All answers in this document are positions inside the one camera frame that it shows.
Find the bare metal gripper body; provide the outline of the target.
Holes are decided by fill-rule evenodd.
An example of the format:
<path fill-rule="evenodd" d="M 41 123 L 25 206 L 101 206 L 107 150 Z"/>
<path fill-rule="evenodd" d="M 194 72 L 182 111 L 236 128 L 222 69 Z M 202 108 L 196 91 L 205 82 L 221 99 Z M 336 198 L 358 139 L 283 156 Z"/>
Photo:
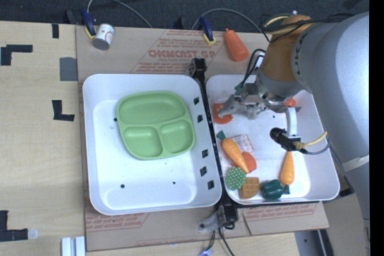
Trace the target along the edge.
<path fill-rule="evenodd" d="M 288 107 L 296 107 L 296 101 L 290 97 L 280 97 L 267 90 L 260 82 L 240 83 L 235 87 L 235 97 L 243 106 L 264 104 L 266 109 L 285 112 Z"/>

